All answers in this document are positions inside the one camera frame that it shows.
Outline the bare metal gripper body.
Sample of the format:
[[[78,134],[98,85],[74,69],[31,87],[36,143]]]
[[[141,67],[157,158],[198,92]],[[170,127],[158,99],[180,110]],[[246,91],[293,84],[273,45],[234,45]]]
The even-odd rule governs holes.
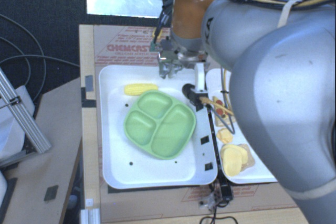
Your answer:
[[[206,62],[208,56],[200,38],[162,39],[156,48],[161,60],[186,69],[193,69],[197,63]]]

